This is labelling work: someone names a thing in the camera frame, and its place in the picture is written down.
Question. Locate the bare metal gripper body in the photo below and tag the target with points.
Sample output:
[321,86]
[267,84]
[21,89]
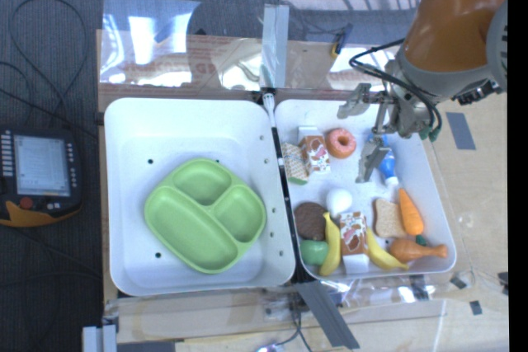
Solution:
[410,113]

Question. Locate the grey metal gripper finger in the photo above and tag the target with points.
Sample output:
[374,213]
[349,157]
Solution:
[355,99]
[371,158]

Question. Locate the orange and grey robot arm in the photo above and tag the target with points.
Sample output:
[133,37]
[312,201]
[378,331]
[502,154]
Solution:
[447,29]

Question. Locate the blue and white bottle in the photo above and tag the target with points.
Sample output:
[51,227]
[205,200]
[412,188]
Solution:
[388,165]

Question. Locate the white plastic tray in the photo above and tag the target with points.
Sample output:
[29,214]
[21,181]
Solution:
[359,193]
[136,136]

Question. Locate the pink frosted doughnut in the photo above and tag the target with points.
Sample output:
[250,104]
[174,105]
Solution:
[332,146]

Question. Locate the white egg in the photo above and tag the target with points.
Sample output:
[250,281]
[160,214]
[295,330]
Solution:
[339,202]

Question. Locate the brown and white carton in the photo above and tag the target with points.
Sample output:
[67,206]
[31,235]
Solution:
[317,152]
[354,239]

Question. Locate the tan bread slice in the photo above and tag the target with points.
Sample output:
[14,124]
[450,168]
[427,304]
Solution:
[387,218]

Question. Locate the orange carrot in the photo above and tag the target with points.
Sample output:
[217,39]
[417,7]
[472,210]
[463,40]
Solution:
[410,214]

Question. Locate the small yellow and green carton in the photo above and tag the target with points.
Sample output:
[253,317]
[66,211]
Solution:
[295,162]

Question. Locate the brown round biscuit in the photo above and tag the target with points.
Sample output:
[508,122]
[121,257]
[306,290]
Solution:
[308,220]

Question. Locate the yellow banana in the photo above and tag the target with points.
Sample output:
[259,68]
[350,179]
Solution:
[332,247]
[381,255]

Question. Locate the orange chicken drumstick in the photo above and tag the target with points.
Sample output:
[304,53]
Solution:
[408,250]

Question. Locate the green apple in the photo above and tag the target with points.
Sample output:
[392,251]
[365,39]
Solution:
[311,252]

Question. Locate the green divided plate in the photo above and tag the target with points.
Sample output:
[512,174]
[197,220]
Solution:
[194,218]

